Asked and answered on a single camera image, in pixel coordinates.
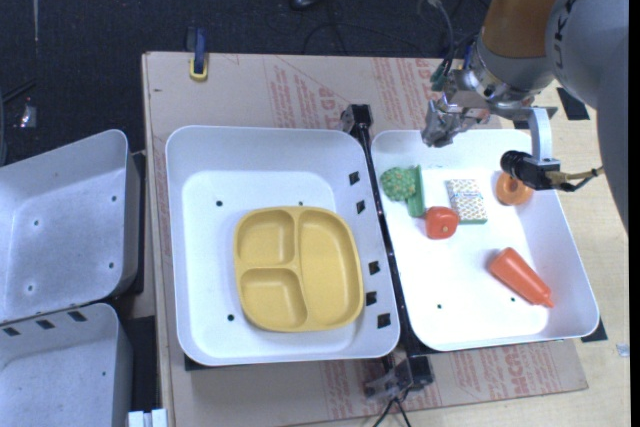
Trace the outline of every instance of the yellow compartment plate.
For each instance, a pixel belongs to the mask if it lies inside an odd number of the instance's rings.
[[[271,331],[335,329],[355,320],[364,303],[360,258],[351,229],[330,210],[254,210],[234,234],[242,309]]]

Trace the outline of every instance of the white robotic arm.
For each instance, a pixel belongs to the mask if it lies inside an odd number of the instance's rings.
[[[597,110],[603,168],[628,231],[629,0],[492,0],[469,65],[441,79],[442,98],[430,102],[422,132],[429,146],[492,114],[514,121],[547,119],[532,108],[554,78]],[[539,141],[533,155],[508,152],[503,169],[534,189],[560,188],[560,163]]]

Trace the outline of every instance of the green object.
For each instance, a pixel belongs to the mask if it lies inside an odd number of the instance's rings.
[[[392,201],[406,201],[411,217],[424,214],[422,171],[420,166],[392,167],[380,176],[382,190]]]

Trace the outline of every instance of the red object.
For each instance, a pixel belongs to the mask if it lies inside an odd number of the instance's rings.
[[[431,207],[424,216],[427,237],[430,239],[447,239],[455,232],[460,217],[458,214],[447,207]]]
[[[531,304],[553,308],[551,289],[515,249],[500,251],[489,264],[489,272]]]

